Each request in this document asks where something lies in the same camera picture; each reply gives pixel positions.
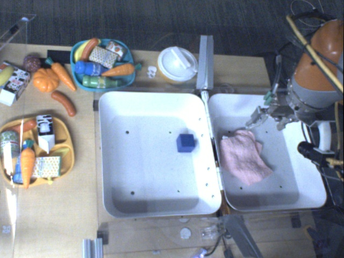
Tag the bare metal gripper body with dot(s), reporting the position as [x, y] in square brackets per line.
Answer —
[282, 110]

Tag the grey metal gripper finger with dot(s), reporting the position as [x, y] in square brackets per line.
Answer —
[283, 123]
[257, 117]

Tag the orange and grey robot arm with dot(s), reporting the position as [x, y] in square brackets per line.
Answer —
[322, 71]

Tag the pink cloth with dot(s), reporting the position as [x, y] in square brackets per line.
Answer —
[243, 160]

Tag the white plastic tray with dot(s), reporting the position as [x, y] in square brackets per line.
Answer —
[150, 171]
[295, 171]

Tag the blue cube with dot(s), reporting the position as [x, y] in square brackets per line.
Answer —
[185, 143]

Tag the yellow container with white lid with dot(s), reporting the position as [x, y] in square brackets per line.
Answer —
[177, 63]

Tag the small white skull figure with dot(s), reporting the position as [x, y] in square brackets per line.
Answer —
[151, 72]

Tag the blue divided plate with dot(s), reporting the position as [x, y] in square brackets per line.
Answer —
[129, 56]

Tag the orange carrot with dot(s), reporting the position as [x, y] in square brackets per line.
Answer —
[27, 163]
[63, 74]
[119, 70]

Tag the small can with orange print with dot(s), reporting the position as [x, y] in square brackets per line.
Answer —
[117, 48]

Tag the green bottle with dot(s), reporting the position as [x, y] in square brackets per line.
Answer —
[98, 81]

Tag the patterned white carton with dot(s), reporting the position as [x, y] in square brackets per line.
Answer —
[48, 167]
[103, 56]

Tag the blue bottle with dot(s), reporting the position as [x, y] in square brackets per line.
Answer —
[18, 175]
[87, 68]

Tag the orange-brown sausage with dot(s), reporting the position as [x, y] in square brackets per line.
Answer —
[64, 103]
[90, 47]
[28, 126]

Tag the yellow banana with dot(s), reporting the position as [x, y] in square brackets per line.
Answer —
[78, 52]

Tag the yellow divided plate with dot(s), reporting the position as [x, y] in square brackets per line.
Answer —
[65, 141]

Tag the black and white milk carton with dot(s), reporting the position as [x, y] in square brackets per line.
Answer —
[45, 133]

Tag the orange pumpkin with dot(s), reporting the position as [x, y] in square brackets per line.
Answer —
[45, 80]

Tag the dark purple grapes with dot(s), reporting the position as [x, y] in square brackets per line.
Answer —
[31, 63]

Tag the cow print carton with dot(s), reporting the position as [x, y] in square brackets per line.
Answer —
[17, 86]

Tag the green and white can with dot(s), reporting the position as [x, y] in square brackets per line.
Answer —
[9, 146]

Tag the yellow-green corn cob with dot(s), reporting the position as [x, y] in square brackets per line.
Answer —
[5, 75]

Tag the black cylinder on white bracket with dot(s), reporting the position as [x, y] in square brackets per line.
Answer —
[323, 138]

